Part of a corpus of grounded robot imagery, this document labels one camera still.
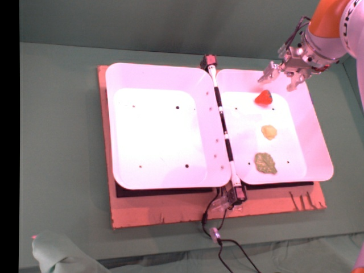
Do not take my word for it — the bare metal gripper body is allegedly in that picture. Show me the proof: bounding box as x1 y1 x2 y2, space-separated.
278 42 332 78

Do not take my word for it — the red toy strawberry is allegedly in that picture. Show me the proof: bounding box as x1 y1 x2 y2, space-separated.
254 89 273 106

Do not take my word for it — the yellow toy food lump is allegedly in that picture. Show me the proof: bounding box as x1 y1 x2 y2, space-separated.
260 125 278 141

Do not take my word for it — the white plastic tray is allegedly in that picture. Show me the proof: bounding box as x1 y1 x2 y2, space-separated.
105 62 232 191
215 68 334 186

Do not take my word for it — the thin black and white rod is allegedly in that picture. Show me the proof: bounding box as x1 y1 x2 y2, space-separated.
207 64 243 188

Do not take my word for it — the green toy lettuce leaf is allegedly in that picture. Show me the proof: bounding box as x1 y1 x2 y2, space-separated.
254 152 278 175

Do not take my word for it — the flat brown cardboard board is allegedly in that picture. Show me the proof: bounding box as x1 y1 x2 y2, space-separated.
96 64 328 230

